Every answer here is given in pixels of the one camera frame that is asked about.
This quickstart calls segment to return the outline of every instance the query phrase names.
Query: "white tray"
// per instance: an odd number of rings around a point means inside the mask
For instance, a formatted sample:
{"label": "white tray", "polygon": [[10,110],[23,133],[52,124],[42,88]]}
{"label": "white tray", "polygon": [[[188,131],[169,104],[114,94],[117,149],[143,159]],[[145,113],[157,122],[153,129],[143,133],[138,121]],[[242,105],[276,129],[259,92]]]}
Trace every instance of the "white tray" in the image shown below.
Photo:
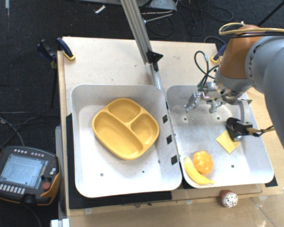
{"label": "white tray", "polygon": [[[95,137],[92,120],[105,105],[127,97],[144,107],[158,122],[160,134],[153,146],[135,160],[122,160],[106,149]],[[71,92],[74,136],[75,184],[85,197],[171,191],[179,187],[182,174],[166,100],[152,85],[76,86]]]}
{"label": "white tray", "polygon": [[[198,185],[183,170],[187,183],[195,188],[209,188],[270,182],[274,171],[261,137],[244,136],[230,154],[216,141],[226,130],[229,117],[240,119],[239,106],[225,104],[217,112],[209,113],[210,105],[201,104],[186,113],[185,105],[193,92],[197,92],[196,86],[172,86],[167,90],[180,163],[184,166],[186,157],[192,158],[195,152],[206,150],[214,161],[213,171],[206,176],[214,180],[214,185]],[[249,115],[253,127],[257,128],[250,105]]]}

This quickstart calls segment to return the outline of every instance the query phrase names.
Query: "metal pole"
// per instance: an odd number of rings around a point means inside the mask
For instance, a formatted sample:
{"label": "metal pole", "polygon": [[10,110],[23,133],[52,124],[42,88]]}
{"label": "metal pole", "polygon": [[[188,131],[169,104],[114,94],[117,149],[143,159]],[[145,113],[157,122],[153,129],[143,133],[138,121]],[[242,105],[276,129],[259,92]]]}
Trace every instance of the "metal pole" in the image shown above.
{"label": "metal pole", "polygon": [[[121,0],[121,4],[125,11],[128,23],[132,30],[133,36],[138,45],[140,54],[142,56],[144,64],[150,63],[147,58],[147,52],[152,52],[151,43],[147,35],[145,22],[141,16],[138,4],[136,0]],[[154,85],[162,90],[161,79],[158,71],[155,71],[151,64],[151,71]]]}

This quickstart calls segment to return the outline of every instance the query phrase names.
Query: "red button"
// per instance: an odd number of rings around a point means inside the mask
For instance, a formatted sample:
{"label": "red button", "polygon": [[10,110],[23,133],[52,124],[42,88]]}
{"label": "red button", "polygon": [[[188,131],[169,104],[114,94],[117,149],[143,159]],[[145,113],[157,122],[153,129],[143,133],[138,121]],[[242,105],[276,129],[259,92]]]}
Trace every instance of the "red button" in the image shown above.
{"label": "red button", "polygon": [[51,184],[49,182],[45,182],[42,184],[44,191],[47,191],[51,188]]}

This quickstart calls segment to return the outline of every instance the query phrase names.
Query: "yellow divided plate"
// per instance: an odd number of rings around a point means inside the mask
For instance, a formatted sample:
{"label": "yellow divided plate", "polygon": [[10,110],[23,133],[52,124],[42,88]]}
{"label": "yellow divided plate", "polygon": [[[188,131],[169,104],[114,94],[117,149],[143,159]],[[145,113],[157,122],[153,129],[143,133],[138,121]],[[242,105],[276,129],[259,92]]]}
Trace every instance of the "yellow divided plate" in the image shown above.
{"label": "yellow divided plate", "polygon": [[128,98],[116,99],[101,109],[92,127],[99,141],[124,160],[134,160],[145,153],[160,131],[151,114]]}

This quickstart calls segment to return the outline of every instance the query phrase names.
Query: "black clamp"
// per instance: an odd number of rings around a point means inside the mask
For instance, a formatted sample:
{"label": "black clamp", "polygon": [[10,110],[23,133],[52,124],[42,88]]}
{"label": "black clamp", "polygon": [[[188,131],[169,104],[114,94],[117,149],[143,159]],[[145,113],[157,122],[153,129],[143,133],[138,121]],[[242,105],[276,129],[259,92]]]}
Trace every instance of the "black clamp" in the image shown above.
{"label": "black clamp", "polygon": [[57,57],[56,54],[53,52],[51,47],[45,42],[45,40],[42,40],[37,45],[38,53],[44,58],[51,62],[51,66],[53,69],[56,69],[57,66]]}
{"label": "black clamp", "polygon": [[147,55],[148,61],[153,64],[153,69],[155,71],[159,71],[158,61],[163,57],[163,55],[159,54],[159,53],[152,52],[152,51],[148,51],[146,53],[146,55]]}
{"label": "black clamp", "polygon": [[226,129],[233,141],[240,138],[241,136],[250,135],[247,128],[252,128],[252,124],[243,123],[236,118],[228,118],[226,120]]}

